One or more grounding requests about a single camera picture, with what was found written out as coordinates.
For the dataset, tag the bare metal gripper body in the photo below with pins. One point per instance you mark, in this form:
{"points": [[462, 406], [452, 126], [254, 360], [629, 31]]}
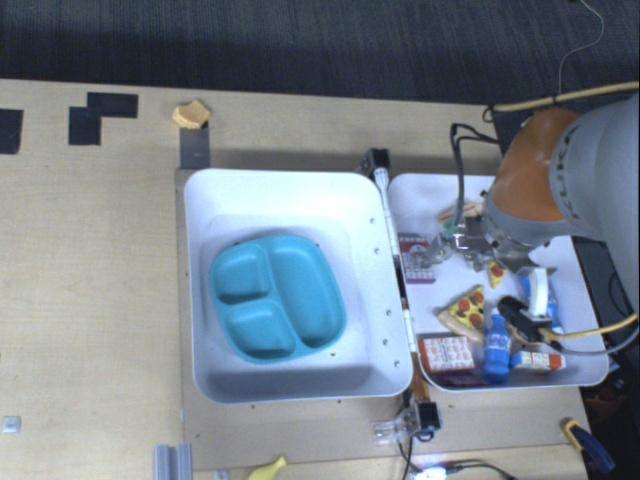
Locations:
{"points": [[475, 240]]}

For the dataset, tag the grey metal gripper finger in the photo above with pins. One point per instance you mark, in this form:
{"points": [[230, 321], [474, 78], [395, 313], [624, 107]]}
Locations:
{"points": [[480, 262], [434, 253]]}

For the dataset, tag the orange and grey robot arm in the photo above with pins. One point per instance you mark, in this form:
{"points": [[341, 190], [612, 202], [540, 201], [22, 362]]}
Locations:
{"points": [[595, 168]]}

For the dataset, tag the small pizza slice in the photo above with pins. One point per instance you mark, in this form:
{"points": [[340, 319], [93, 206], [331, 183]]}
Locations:
{"points": [[496, 274]]}

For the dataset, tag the red and white packet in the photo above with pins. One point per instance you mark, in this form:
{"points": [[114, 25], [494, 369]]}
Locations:
{"points": [[415, 275]]}

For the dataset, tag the toy sandwich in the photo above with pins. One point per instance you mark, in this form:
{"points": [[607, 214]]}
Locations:
{"points": [[470, 210]]}

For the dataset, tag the large pizza slice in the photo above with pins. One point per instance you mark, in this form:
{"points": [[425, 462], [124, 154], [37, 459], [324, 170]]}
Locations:
{"points": [[465, 313]]}

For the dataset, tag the white plastic tray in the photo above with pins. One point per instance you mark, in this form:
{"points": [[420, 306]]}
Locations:
{"points": [[430, 193], [300, 198]]}

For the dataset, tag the thin black and white rod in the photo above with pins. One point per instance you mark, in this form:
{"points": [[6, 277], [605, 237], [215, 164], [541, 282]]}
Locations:
{"points": [[387, 213]]}

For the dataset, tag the blue and white bottle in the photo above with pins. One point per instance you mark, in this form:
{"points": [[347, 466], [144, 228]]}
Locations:
{"points": [[552, 308]]}

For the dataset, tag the white and orange carton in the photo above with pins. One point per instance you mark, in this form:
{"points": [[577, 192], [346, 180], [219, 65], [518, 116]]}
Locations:
{"points": [[540, 362]]}

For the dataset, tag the purple packet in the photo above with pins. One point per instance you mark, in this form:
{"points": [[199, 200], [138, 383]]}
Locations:
{"points": [[462, 380]]}

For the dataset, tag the blue divided plate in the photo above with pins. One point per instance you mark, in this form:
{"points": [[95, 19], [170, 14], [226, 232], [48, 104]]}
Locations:
{"points": [[295, 288]]}

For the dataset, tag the yellow banana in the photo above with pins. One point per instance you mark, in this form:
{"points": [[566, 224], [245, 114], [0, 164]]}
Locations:
{"points": [[265, 470]]}

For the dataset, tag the tan bread slice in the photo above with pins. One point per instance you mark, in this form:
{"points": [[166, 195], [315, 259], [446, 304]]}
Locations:
{"points": [[191, 114]]}

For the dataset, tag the black cylinder on white bracket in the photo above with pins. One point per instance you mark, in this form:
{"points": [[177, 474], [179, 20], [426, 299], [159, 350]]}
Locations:
{"points": [[522, 320]]}

